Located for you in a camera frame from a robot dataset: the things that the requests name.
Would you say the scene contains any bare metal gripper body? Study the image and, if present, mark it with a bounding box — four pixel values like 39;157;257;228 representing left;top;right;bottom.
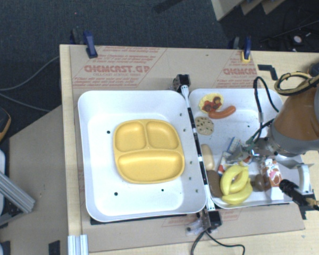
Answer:
248;137;279;159

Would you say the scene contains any blue and white carton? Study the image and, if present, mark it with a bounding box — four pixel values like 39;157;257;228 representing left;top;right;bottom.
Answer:
223;136;242;157

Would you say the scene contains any red and white packet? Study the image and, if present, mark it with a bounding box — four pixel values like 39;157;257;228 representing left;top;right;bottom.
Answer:
217;152;231;175

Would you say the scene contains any yellow banana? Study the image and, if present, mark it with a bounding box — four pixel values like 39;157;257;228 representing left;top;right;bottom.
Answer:
219;163;250;196
221;181;254;205

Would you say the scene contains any white plastic tray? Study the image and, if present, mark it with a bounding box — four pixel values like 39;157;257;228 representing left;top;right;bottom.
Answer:
77;89;208;223
188;88;314;210

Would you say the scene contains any beige bread roll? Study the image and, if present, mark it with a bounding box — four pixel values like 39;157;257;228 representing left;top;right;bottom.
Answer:
200;143;216;171

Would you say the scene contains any white and brown carton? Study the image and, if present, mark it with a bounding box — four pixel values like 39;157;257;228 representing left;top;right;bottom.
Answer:
258;158;284;202

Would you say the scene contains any brown oval bread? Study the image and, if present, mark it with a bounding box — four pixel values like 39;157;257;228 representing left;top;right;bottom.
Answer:
205;169;224;199

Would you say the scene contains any brown doughnut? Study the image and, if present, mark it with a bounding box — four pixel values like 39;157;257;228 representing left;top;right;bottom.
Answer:
250;173;271;192

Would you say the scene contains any orange sausage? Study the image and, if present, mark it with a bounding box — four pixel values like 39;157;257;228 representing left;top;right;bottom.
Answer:
207;105;237;120

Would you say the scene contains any beige chocolate chip biscuit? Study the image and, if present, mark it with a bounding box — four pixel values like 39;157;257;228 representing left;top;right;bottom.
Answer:
194;115;215;136

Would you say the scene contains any thin black and white rod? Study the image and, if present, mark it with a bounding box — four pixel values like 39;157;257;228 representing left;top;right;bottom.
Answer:
180;84;216;211

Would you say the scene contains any yellow and red pizza slice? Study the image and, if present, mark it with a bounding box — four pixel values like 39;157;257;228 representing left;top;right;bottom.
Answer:
198;92;225;114

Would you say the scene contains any yellow divided plate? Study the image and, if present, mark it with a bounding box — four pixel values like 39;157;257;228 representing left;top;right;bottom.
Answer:
112;118;186;185

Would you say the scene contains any brown cardboard board, red print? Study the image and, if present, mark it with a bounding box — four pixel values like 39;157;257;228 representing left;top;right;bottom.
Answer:
69;45;307;253

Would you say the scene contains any black cylinder on white bracket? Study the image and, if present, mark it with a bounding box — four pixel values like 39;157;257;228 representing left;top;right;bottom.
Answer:
275;153;316;205

